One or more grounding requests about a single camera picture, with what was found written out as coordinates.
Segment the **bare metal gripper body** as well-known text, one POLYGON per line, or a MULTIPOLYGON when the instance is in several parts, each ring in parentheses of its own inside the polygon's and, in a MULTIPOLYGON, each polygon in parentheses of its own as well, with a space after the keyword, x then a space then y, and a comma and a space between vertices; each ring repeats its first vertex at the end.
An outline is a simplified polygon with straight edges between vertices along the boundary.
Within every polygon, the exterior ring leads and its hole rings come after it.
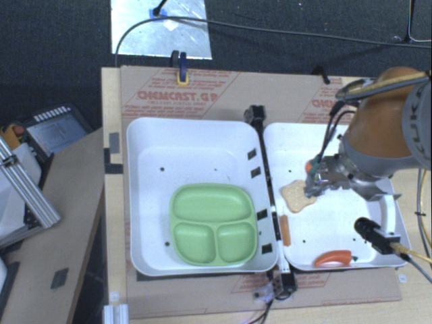
POLYGON ((316 181, 320 179, 328 180, 326 190, 351 189, 365 200, 379 200, 385 195, 377 185, 381 178, 360 170, 345 154, 323 157, 316 170, 316 181))

